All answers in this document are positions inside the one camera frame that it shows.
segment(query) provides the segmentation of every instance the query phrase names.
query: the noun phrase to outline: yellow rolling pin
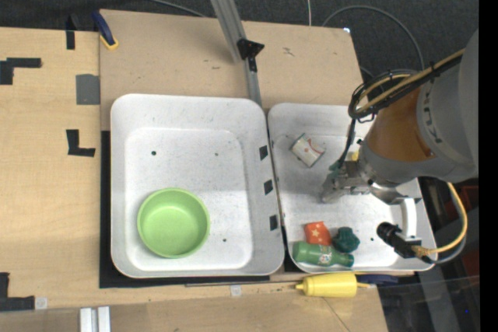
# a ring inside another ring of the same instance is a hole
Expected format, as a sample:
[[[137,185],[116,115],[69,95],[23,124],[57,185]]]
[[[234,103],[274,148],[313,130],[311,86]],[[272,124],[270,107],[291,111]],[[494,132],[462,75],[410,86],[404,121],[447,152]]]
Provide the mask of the yellow rolling pin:
[[[312,275],[296,285],[296,289],[302,290],[306,296],[327,298],[352,298],[358,287],[368,288],[369,284],[358,282],[352,272]]]

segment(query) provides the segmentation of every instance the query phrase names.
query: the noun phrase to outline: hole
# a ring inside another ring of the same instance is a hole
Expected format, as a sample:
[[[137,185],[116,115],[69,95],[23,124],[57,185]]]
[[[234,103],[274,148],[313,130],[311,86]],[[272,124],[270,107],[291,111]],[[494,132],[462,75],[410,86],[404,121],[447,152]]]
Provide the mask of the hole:
[[[268,146],[263,145],[262,147],[259,148],[259,159],[263,160],[268,156]]]
[[[270,231],[277,229],[279,226],[279,220],[277,219],[277,215],[270,216]]]
[[[265,183],[265,195],[268,195],[273,191],[273,182],[271,180],[268,180]]]

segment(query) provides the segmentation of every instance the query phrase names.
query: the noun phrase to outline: teal object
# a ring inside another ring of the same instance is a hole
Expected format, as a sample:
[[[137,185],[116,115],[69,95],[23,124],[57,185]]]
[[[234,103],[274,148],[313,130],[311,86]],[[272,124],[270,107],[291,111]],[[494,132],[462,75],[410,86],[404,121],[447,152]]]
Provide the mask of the teal object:
[[[341,252],[351,253],[358,248],[359,239],[351,228],[341,227],[337,235],[332,238],[332,245]]]
[[[162,257],[186,257],[208,239],[209,213],[200,198],[181,188],[165,188],[140,206],[137,227],[143,243]]]
[[[299,241],[293,246],[293,259],[297,262],[315,264],[317,266],[332,266],[340,264],[352,267],[355,262],[353,255],[341,253],[332,246],[317,245]]]

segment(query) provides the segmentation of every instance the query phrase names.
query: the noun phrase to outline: black connector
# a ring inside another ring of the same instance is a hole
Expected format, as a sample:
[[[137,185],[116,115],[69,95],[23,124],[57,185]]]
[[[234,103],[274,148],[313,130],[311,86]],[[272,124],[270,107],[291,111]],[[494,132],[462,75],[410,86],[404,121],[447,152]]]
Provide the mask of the black connector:
[[[389,222],[383,222],[377,227],[377,235],[387,245],[392,246],[399,256],[404,259],[415,257],[416,255],[412,250],[412,246],[420,245],[422,240],[414,238],[407,241],[399,234],[400,232],[401,229],[397,225]]]

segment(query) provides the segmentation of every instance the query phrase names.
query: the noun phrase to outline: green bowl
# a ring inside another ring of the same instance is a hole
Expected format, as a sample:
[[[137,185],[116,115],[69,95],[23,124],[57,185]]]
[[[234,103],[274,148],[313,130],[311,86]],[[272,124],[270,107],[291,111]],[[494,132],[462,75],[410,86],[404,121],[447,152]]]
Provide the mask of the green bowl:
[[[209,213],[193,193],[165,188],[140,206],[137,226],[143,243],[169,258],[186,257],[199,250],[209,235]]]

